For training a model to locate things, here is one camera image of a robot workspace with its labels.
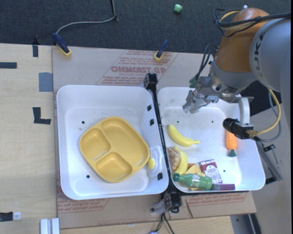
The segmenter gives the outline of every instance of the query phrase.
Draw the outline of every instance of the yellow cable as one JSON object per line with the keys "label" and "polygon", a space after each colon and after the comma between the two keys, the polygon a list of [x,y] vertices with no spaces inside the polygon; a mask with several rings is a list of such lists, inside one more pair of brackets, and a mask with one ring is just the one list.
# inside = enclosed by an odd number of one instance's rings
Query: yellow cable
{"label": "yellow cable", "polygon": [[240,10],[229,11],[229,12],[225,13],[219,20],[222,21],[222,19],[224,19],[224,18],[226,18],[226,17],[228,17],[228,16],[230,16],[230,15],[232,15],[234,13],[238,13],[238,12],[240,12]]}
{"label": "yellow cable", "polygon": [[270,130],[272,130],[278,123],[279,123],[279,120],[281,118],[281,107],[280,107],[280,103],[277,99],[277,97],[275,96],[274,92],[268,88],[268,91],[269,93],[271,94],[275,104],[277,105],[277,108],[278,108],[278,116],[277,116],[277,119],[276,121],[274,122],[274,124],[272,124],[269,128],[265,129],[265,130],[261,130],[261,131],[254,131],[254,130],[247,130],[247,134],[249,134],[250,137],[254,137],[254,136],[258,136],[258,135],[261,135],[263,133],[266,133],[266,132],[269,132]]}

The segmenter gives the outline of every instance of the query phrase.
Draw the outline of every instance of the plastic banana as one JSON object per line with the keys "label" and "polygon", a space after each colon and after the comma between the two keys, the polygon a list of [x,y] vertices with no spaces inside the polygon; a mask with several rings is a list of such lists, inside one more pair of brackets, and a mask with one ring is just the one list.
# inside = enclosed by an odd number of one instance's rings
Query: plastic banana
{"label": "plastic banana", "polygon": [[179,148],[176,146],[174,148],[175,148],[175,150],[177,150],[180,153],[179,165],[177,166],[177,169],[174,171],[174,173],[184,174],[188,169],[187,154],[184,151],[179,150]]}
{"label": "plastic banana", "polygon": [[193,144],[200,144],[199,140],[193,140],[183,136],[173,124],[170,124],[168,126],[168,132],[169,132],[169,136],[181,146],[188,147],[188,146],[192,146]]}

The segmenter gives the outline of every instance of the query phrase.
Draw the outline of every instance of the green bottle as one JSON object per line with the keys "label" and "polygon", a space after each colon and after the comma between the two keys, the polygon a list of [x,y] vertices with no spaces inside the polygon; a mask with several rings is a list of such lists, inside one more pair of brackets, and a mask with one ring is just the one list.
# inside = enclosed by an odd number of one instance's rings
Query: green bottle
{"label": "green bottle", "polygon": [[193,188],[201,188],[204,190],[210,190],[212,187],[212,179],[211,177],[204,177],[198,174],[176,174],[174,173],[172,177],[173,181],[180,181],[187,186]]}

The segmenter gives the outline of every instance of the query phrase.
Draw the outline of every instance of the small box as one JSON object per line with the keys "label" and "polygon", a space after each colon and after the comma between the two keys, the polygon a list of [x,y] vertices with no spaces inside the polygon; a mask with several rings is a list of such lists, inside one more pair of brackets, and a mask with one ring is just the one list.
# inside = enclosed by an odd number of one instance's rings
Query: small box
{"label": "small box", "polygon": [[199,166],[206,176],[211,177],[213,184],[223,182],[214,159],[199,162]]}

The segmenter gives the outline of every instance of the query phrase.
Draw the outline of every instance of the green ball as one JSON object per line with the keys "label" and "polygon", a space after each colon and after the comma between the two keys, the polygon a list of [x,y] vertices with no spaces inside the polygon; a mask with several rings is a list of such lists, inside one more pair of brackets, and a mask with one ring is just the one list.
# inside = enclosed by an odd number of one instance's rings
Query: green ball
{"label": "green ball", "polygon": [[174,12],[180,13],[182,11],[182,6],[180,4],[175,4]]}

